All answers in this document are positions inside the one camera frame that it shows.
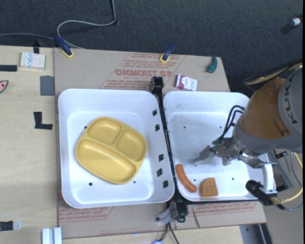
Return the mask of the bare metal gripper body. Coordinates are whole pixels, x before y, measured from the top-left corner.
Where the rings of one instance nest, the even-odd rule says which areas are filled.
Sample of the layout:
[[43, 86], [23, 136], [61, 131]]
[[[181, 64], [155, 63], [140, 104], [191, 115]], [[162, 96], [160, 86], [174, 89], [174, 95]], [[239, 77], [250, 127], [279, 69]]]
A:
[[231, 157], [233, 160], [239, 160], [248, 166], [257, 166], [257, 155], [239, 140], [231, 138], [218, 138], [214, 141], [212, 147], [215, 151], [215, 156], [219, 158]]

